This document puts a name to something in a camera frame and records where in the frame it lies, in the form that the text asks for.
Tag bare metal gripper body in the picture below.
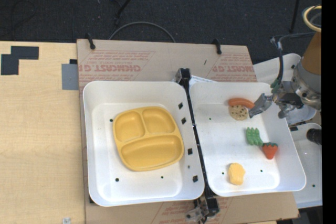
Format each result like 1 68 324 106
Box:
271 81 322 114

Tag orange sausage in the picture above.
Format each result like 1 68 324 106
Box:
227 98 256 110

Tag beige chocolate chip biscuit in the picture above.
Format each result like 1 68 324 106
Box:
228 104 249 121

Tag green toy grapes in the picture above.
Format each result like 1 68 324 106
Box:
246 127 264 147

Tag red toy strawberry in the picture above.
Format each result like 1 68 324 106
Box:
261 142 279 161

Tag white plastic tray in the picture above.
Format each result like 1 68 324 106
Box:
82 80 206 207
188 81 307 198

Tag white printed paper label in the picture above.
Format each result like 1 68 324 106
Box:
190 75 218 85

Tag thin black rod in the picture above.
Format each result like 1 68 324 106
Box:
181 78 214 200

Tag yellow toy food piece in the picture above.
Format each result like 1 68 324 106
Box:
227 162 247 186

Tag brown cardboard board red print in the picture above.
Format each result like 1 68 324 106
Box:
76 38 300 224

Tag yellow divided plate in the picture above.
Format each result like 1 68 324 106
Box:
112 106 185 173

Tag black cylinder on white bracket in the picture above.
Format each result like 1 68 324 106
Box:
285 107 322 146

